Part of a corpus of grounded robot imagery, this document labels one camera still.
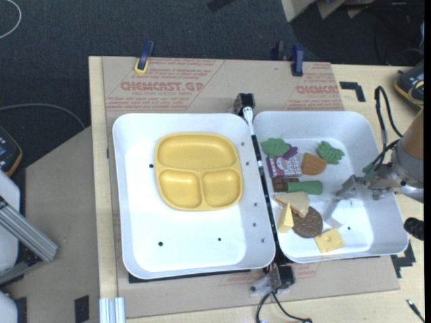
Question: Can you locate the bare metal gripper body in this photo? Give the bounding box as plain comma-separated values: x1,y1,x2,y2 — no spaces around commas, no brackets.
362,166,424,202

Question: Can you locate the green toy leaf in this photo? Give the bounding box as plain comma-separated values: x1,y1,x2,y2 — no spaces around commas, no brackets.
315,141,345,166

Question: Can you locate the green toy cylinder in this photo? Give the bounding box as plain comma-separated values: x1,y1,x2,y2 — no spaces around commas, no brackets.
286,180,323,196

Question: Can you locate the orange toy waffle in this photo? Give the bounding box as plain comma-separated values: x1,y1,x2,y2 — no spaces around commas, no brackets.
300,152,328,176

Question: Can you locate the white plastic tray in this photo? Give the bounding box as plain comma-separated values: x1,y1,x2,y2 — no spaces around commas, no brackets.
112,112,277,280
252,110,409,264

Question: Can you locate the toy sandwich triangle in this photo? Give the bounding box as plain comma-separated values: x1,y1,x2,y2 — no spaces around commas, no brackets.
273,190,310,219

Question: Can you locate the brown round toy biscuit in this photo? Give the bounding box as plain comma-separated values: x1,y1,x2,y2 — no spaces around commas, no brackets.
291,206,324,239

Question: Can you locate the yellow toy cheese slice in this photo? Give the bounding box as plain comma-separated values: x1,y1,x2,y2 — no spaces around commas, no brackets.
314,227,346,255

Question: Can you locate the yellow toy cheese wedge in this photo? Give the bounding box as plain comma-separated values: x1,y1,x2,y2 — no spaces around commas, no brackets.
277,203,295,234

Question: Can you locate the pink and purple carton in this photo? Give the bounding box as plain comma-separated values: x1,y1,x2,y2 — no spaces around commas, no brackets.
265,153,303,179

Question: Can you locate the brown toy chocolate bar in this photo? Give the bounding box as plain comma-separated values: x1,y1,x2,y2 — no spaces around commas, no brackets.
271,176,300,193

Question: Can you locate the green toy broccoli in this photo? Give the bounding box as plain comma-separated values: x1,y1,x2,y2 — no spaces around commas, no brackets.
260,137,291,159

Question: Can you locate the thin black and white rod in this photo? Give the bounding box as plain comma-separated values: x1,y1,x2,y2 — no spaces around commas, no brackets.
242,106,281,266

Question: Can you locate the yellow divided plate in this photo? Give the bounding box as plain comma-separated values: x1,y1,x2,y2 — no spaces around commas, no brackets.
154,132,244,212

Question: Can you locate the brown cardboard board red print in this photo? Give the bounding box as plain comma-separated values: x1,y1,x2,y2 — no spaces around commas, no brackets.
100,57,401,319

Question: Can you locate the black cylinder on white bracket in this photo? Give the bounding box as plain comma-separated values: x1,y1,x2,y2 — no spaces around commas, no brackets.
403,216,424,240

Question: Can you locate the black block with thin wires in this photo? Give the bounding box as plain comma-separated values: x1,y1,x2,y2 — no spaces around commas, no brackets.
250,264,297,297
231,92,256,114

